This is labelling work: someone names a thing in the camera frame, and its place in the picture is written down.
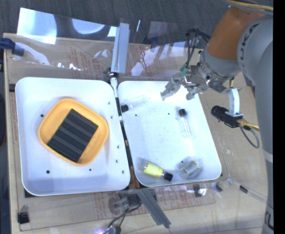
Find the small glass bottle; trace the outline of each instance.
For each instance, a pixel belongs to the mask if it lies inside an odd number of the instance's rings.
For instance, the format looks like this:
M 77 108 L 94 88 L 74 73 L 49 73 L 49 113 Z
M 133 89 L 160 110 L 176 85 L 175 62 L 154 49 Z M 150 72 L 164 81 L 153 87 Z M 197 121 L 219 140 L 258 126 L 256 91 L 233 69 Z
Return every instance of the small glass bottle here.
M 149 100 L 146 96 L 137 96 L 133 98 L 126 99 L 122 102 L 121 111 L 122 113 L 128 110 L 134 110 L 136 108 L 145 106 L 149 103 Z
M 166 171 L 163 170 L 163 168 L 143 159 L 141 162 L 141 167 L 140 170 L 147 175 L 150 175 L 152 177 L 156 177 L 156 178 L 163 178 L 166 179 L 168 181 L 172 180 L 172 174 L 168 173 Z
M 194 158 L 180 169 L 180 176 L 187 179 L 197 173 L 199 169 L 203 169 L 203 161 L 200 158 Z
M 120 228 L 114 227 L 113 225 L 111 225 L 110 227 L 106 228 L 104 231 L 101 231 L 100 234 L 117 234 L 117 229 L 120 229 Z
M 178 110 L 179 121 L 180 121 L 180 131 L 183 137 L 187 138 L 192 135 L 189 117 L 187 111 L 182 108 Z

